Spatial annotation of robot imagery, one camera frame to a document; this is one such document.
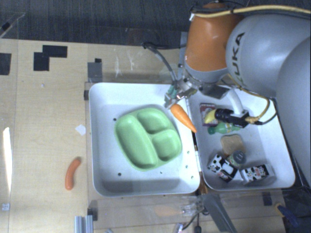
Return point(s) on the white plastic tray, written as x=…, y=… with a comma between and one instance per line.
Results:
x=107, y=173
x=267, y=152

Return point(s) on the yellow banana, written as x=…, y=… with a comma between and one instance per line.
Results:
x=209, y=117

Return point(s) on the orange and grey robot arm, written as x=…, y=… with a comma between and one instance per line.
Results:
x=257, y=50

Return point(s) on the green divided plate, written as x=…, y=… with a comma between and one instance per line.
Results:
x=136, y=139

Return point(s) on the orange sausage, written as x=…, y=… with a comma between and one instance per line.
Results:
x=71, y=175

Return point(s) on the brown bread slice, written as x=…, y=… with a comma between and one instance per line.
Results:
x=230, y=142

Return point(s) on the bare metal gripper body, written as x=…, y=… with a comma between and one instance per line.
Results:
x=186, y=87

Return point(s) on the orange carrot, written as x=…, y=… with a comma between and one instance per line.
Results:
x=183, y=117

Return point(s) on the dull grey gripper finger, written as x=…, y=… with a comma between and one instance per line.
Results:
x=177, y=101
x=168, y=102

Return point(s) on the green bottle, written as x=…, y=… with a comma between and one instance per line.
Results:
x=222, y=128

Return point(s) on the green can with grey lid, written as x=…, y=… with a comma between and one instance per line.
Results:
x=237, y=158

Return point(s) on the dark red packet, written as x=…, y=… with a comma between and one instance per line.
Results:
x=204, y=107

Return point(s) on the black cylinder on white bracket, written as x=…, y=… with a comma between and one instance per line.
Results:
x=239, y=119

